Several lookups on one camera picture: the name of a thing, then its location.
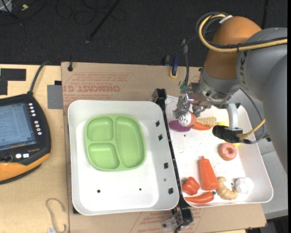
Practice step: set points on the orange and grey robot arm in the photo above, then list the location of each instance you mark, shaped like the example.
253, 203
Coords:
264, 64

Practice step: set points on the red bell pepper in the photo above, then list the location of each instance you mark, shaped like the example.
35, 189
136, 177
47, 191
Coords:
191, 186

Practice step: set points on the brown cardboard board, red print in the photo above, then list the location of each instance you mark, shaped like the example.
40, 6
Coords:
99, 86

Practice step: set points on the pink doughnut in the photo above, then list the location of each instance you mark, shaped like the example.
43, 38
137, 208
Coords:
223, 154

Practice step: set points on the orange-red sauce bottle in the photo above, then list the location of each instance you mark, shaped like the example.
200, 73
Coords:
208, 173

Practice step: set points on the black cylinder on white bracket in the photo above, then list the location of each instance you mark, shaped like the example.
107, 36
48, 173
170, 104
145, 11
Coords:
229, 133

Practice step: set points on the beige croissant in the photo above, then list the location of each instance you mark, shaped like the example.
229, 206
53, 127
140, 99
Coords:
226, 193

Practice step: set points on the white plastic tray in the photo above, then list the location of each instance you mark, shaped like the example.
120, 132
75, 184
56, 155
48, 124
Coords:
126, 190
196, 144

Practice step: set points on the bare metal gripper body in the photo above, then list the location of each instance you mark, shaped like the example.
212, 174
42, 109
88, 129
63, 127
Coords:
201, 97

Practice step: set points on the green divided plate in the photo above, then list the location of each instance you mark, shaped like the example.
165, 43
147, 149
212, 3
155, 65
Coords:
115, 143

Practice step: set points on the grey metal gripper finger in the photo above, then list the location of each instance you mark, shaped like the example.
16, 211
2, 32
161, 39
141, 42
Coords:
180, 110
198, 110

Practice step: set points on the white crumpled lump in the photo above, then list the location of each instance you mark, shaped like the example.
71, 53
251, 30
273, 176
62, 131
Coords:
244, 185

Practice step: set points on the tan waffle cone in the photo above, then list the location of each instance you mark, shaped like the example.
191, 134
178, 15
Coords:
208, 121

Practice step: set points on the white dotted ice cream scoop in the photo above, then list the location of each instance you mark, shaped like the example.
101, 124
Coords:
185, 120

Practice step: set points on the orange carrot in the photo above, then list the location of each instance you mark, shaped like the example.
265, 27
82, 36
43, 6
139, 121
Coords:
201, 127

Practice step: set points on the yellow toy food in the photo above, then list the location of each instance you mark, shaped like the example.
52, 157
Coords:
223, 123

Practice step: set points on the red chili pepper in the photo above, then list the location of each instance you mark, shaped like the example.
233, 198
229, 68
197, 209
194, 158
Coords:
201, 198

